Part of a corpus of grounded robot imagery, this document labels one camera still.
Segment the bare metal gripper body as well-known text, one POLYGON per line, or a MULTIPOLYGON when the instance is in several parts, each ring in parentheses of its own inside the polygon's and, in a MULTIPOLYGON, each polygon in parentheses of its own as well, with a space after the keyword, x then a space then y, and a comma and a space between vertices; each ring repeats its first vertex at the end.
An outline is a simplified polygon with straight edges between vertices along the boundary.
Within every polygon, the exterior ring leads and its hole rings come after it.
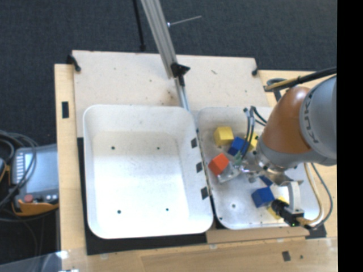
POLYGON ((272 182, 292 182, 294 179, 287 174, 287 168, 273 164, 261 153, 247 153, 237 159, 237 166, 242 173, 252 177, 265 176, 272 182))

